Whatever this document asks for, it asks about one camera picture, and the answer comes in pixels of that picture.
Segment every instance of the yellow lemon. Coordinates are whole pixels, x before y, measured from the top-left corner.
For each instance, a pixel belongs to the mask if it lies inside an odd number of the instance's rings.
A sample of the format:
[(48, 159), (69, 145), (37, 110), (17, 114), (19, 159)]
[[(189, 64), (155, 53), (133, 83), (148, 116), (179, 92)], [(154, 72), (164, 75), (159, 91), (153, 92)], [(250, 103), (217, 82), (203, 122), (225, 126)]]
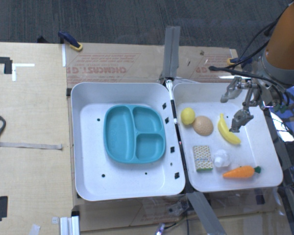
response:
[(181, 112), (182, 123), (188, 125), (194, 122), (195, 112), (192, 108), (187, 107)]

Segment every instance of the gray tape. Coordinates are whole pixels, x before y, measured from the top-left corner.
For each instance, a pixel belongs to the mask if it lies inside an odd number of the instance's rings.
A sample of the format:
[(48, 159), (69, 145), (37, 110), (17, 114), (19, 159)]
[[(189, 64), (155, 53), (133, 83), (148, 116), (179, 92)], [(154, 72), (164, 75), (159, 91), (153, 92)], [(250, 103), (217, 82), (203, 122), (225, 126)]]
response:
[(176, 77), (176, 70), (179, 66), (178, 48), (180, 42), (180, 31), (180, 26), (166, 27), (162, 78)]
[(49, 150), (62, 149), (61, 144), (10, 143), (10, 142), (0, 142), (0, 147), (34, 148), (34, 149), (49, 149)]
[(205, 195), (202, 192), (194, 191), (192, 193), (187, 193), (186, 197), (191, 202), (207, 234), (226, 235), (216, 214), (212, 210), (210, 204), (208, 203)]

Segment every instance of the brown egg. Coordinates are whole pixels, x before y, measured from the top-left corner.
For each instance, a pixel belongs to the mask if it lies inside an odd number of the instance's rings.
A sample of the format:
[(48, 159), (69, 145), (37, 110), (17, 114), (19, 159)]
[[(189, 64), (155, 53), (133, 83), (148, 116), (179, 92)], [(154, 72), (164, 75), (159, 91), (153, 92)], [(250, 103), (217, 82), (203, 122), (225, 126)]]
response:
[(214, 130), (212, 121), (205, 116), (196, 117), (193, 122), (193, 128), (198, 134), (202, 136), (208, 136)]

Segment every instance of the gray carpet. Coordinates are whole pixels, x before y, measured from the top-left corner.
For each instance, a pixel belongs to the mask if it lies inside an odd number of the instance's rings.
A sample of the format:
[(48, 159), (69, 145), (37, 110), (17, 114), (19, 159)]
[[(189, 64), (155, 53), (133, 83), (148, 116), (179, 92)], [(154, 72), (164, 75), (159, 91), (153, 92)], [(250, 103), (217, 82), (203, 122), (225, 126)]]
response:
[[(0, 42), (163, 45), (165, 27), (181, 26), (181, 46), (235, 48), (276, 19), (291, 0), (0, 0)], [(264, 35), (250, 52), (264, 43)]]

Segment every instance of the blue clamp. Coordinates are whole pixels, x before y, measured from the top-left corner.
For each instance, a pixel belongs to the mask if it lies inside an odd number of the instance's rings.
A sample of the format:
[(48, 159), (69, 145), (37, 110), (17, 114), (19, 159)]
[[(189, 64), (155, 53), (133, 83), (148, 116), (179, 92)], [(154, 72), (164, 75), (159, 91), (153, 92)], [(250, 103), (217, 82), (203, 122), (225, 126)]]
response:
[[(233, 64), (235, 64), (235, 63), (237, 63), (237, 62), (240, 62), (240, 61), (242, 61), (242, 60), (244, 60), (246, 57), (241, 57), (240, 58), (240, 60), (238, 61), (238, 57), (237, 58), (228, 58), (227, 60), (226, 60), (226, 63), (228, 64), (228, 65), (233, 65)], [(247, 59), (247, 60), (245, 60), (243, 63), (241, 63), (241, 67), (242, 68), (244, 68), (244, 66), (245, 65), (247, 65), (247, 64), (251, 64), (251, 62), (253, 61), (253, 59), (252, 58), (249, 58), (249, 59)]]
[(70, 47), (76, 51), (81, 51), (83, 49), (83, 45), (79, 43), (73, 36), (71, 36), (68, 32), (59, 31), (58, 36), (62, 39), (65, 39), (70, 43)]

